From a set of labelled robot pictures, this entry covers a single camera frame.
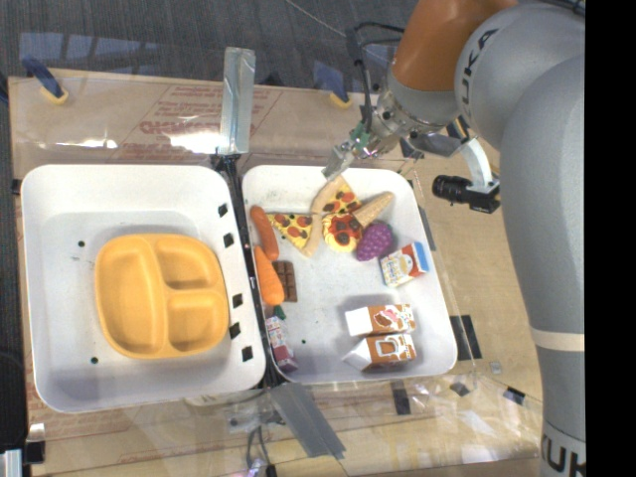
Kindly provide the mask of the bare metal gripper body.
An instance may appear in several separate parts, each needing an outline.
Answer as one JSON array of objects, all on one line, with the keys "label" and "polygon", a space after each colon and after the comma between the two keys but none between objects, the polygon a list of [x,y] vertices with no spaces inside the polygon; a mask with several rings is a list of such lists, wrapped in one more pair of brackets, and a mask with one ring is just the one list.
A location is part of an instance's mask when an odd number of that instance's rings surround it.
[{"label": "bare metal gripper body", "polygon": [[413,117],[401,107],[391,91],[383,92],[376,103],[366,94],[361,108],[361,121],[349,135],[349,154],[356,159],[384,156],[397,147],[406,157],[425,153],[444,155],[444,125],[428,124]]}]

